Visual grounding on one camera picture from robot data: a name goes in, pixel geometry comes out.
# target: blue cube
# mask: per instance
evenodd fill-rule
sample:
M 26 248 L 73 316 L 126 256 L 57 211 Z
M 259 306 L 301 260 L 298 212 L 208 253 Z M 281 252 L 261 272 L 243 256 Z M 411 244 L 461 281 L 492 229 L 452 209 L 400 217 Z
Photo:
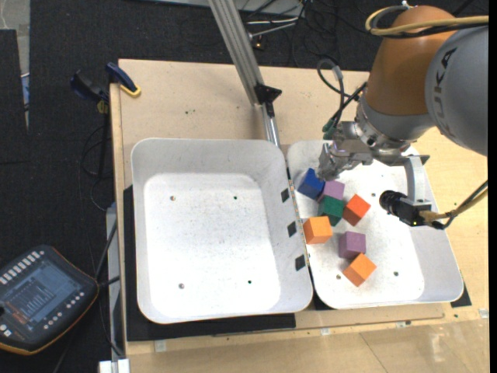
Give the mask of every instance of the blue cube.
M 298 186 L 297 190 L 303 195 L 310 197 L 311 199 L 315 199 L 323 191 L 324 187 L 325 181 L 320 180 L 316 176 L 316 172 L 314 169 L 309 169 L 305 173 L 305 176 L 302 179 L 302 182 Z

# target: foam block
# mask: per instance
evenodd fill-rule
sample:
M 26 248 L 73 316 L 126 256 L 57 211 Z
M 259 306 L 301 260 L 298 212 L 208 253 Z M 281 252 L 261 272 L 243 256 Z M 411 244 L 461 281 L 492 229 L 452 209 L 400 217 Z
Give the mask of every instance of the foam block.
M 301 184 L 298 186 L 297 190 L 303 195 L 310 197 L 311 199 L 315 199 L 323 191 L 324 187 L 325 181 L 320 180 L 316 176 L 316 172 L 314 169 L 309 169 L 305 173 L 305 176 L 302 179 Z
M 360 253 L 366 254 L 366 235 L 347 231 L 339 239 L 339 257 L 354 259 Z
M 343 201 L 334 197 L 324 196 L 319 202 L 318 215 L 327 215 L 332 225 L 337 225 L 342 219 Z
M 352 263 L 342 272 L 349 281 L 357 287 L 363 284 L 366 279 L 376 270 L 376 265 L 360 253 Z
M 340 183 L 339 181 L 332 180 L 326 181 L 323 191 L 318 197 L 318 202 L 322 200 L 325 196 L 334 197 L 335 199 L 341 200 L 343 199 L 343 191 L 345 190 L 345 184 Z
M 305 242 L 308 245 L 326 243 L 333 236 L 332 225 L 328 217 L 310 217 L 304 223 Z
M 369 203 L 358 194 L 355 194 L 343 209 L 342 216 L 349 224 L 355 226 L 361 218 L 364 217 L 370 207 L 371 205 Z

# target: display screen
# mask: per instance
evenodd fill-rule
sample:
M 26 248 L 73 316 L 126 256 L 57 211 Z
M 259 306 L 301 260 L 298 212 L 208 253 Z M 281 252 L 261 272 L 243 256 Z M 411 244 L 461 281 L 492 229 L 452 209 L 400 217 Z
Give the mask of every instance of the display screen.
M 82 288 L 54 264 L 43 261 L 4 295 L 12 317 L 32 329 L 66 298 Z

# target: yellow cable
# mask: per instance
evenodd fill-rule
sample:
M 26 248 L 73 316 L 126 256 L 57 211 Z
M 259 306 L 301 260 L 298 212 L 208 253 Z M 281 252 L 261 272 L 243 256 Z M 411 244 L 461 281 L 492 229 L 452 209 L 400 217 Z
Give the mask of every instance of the yellow cable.
M 457 215 L 464 213 L 469 208 L 473 207 L 481 199 L 487 196 L 488 189 L 481 192 L 475 199 L 471 202 L 466 203 L 464 206 L 460 206 L 455 210 L 449 211 L 447 213 L 436 213 L 435 211 L 420 211 L 419 215 L 425 219 L 425 221 L 431 222 L 435 220 L 440 220 L 442 218 L 456 217 Z
M 432 21 L 410 23 L 408 25 L 394 26 L 391 28 L 371 28 L 371 21 L 381 14 L 383 11 L 388 10 L 390 7 L 379 9 L 378 11 L 371 14 L 366 20 L 366 30 L 375 36 L 388 36 L 394 35 L 396 33 L 406 32 L 408 30 L 414 30 L 419 28 L 426 28 L 431 26 L 451 26 L 451 25 L 468 25 L 468 24 L 484 24 L 488 23 L 488 16 L 468 16 L 464 18 L 452 18 L 452 19 L 434 19 Z

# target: white tray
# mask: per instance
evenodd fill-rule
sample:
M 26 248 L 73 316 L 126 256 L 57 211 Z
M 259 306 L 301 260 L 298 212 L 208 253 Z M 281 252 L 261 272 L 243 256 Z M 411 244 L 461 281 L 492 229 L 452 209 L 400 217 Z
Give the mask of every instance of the white tray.
M 290 146 L 287 163 L 297 189 L 308 168 L 318 168 L 318 158 L 325 141 L 301 141 Z M 410 148 L 406 155 L 417 155 Z M 308 245 L 309 265 L 319 298 L 334 309 L 355 309 L 380 305 L 451 302 L 464 289 L 449 239 L 444 230 L 422 226 L 412 228 L 389 215 L 379 204 L 385 190 L 407 194 L 403 167 L 388 167 L 375 161 L 371 166 L 357 166 L 343 172 L 344 201 L 355 193 L 371 205 L 354 227 L 345 219 L 333 227 L 333 237 L 325 244 Z M 425 199 L 437 207 L 426 177 Z M 295 191 L 302 221 L 315 216 L 318 203 Z M 366 255 L 377 269 L 359 287 L 342 271 L 349 261 L 338 255 L 338 239 L 345 231 L 366 234 Z
M 148 319 L 187 322 L 308 306 L 305 243 L 276 146 L 149 138 L 134 146 L 131 166 L 137 301 Z

